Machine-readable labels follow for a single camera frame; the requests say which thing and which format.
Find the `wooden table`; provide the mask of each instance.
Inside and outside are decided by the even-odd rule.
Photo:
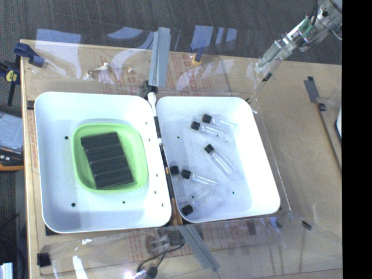
[[[28,267],[30,278],[54,278],[52,266],[40,268],[37,264],[37,254],[48,249],[48,245],[125,233],[47,234],[41,213],[33,102],[39,94],[46,91],[135,94],[148,76],[151,51],[29,40],[22,42],[29,44],[46,59],[42,68],[32,66],[27,59],[21,61]],[[246,99],[261,80],[261,76],[253,69],[256,59],[210,55],[203,57],[206,65],[190,69],[192,64],[189,54],[171,52],[167,88],[159,95],[222,95]],[[101,78],[100,81],[87,80],[87,71],[98,68],[105,62],[110,62],[113,66],[116,63],[125,63],[131,66],[134,72],[122,70],[120,75],[115,76],[114,71],[110,76],[95,75],[94,77]],[[281,195],[281,198],[285,198],[291,212],[342,240],[341,158],[337,156],[340,154],[341,144],[335,142],[334,135],[329,135],[330,128],[324,126],[334,123],[330,122],[330,119],[334,118],[337,105],[330,117],[321,113],[317,103],[309,100],[304,86],[303,81],[307,80],[308,76],[314,78],[323,100],[336,99],[341,105],[341,95],[338,100],[337,96],[335,97],[341,89],[341,66],[299,62],[284,62],[276,71],[275,77],[258,95],[257,102],[285,188],[285,195]],[[231,248],[216,252],[216,255],[230,252]],[[237,257],[243,259],[241,255],[231,256],[231,259],[236,263]],[[272,263],[268,262],[271,264],[270,270],[264,272],[268,277],[281,275],[283,271],[305,271],[277,270]],[[190,278],[215,276],[210,270],[202,270],[194,255],[189,255],[188,252],[184,256],[166,259],[164,264],[167,275],[193,272]],[[342,265],[330,266],[329,269],[337,269],[335,272],[339,274],[340,270],[342,272],[341,267]],[[103,274],[111,274],[110,277],[114,278],[114,274],[120,271],[123,271],[122,266],[110,266],[87,270],[87,274],[89,278],[98,278]],[[334,276],[334,273],[325,271],[324,277],[327,276]],[[65,277],[76,278],[77,274],[75,271],[63,273],[63,278]]]

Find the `wire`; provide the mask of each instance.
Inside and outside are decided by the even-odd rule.
[[[7,249],[6,247],[6,243],[8,245],[10,245],[13,249],[16,250],[17,254],[19,255],[20,257],[20,260],[21,260],[21,267],[22,267],[22,274],[21,274],[21,278],[23,279],[24,278],[24,275],[26,274],[26,259],[24,258],[23,256],[23,253],[21,252],[21,250],[19,250],[19,248],[12,242],[10,242],[9,240],[7,240],[6,238],[2,238],[0,237],[0,243],[3,245],[3,247],[5,249]]]
[[[318,13],[318,0],[314,0],[314,7],[313,7],[312,15],[310,16],[313,18],[312,20],[313,26],[315,25],[315,22],[316,22],[317,13]]]
[[[155,255],[155,256],[152,256],[150,258],[148,258],[147,260],[144,260],[137,268],[137,272],[141,271],[141,268],[142,266],[146,263],[146,262],[149,262],[150,260],[153,260],[153,259],[157,259],[158,257],[161,256],[160,260],[158,261],[158,263],[156,264],[156,268],[159,267],[159,265],[161,264],[161,262],[163,261],[164,257],[168,254],[168,253],[171,253],[173,251],[177,251],[179,249],[181,249],[185,244],[181,244],[180,246],[176,247],[176,248],[173,248],[171,250],[169,249],[166,249],[164,250],[162,253],[158,254],[158,255]]]

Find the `blue clamp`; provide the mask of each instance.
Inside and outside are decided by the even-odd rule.
[[[41,67],[44,63],[44,58],[40,57],[31,47],[27,44],[18,42],[14,48],[14,53],[17,56],[30,58],[29,64]]]
[[[10,82],[10,93],[8,99],[8,106],[12,106],[15,86],[20,84],[20,58],[30,58],[29,64],[41,67],[44,63],[44,58],[40,57],[31,47],[27,44],[17,43],[14,48],[16,60],[14,63],[7,61],[0,62],[0,77],[4,77],[6,81]]]

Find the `glass vial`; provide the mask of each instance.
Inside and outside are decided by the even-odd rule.
[[[186,202],[187,196],[185,191],[185,183],[180,176],[180,170],[178,166],[171,166],[170,167],[170,174],[172,177],[172,185],[173,185],[173,192],[174,196],[178,203]]]
[[[196,131],[200,131],[203,133],[208,133],[214,136],[217,136],[219,138],[224,138],[225,137],[225,132],[222,129],[219,129],[218,127],[214,125],[209,125],[209,124],[201,124],[199,122],[193,121],[191,123],[191,129],[194,129]]]
[[[198,189],[189,195],[187,205],[182,207],[181,211],[187,216],[209,206],[217,206],[220,201],[215,189]]]
[[[233,166],[233,164],[219,151],[215,150],[211,144],[204,148],[205,152],[207,152],[212,161],[227,175],[231,176],[232,174],[236,173],[237,170]]]
[[[236,124],[228,121],[225,117],[220,115],[211,116],[208,114],[204,114],[202,121],[207,124],[219,126],[228,131],[234,131],[237,126]]]
[[[219,183],[216,180],[210,179],[209,177],[203,176],[201,174],[195,174],[189,170],[182,170],[181,176],[186,180],[195,181],[201,184],[206,184],[210,186],[217,186]]]

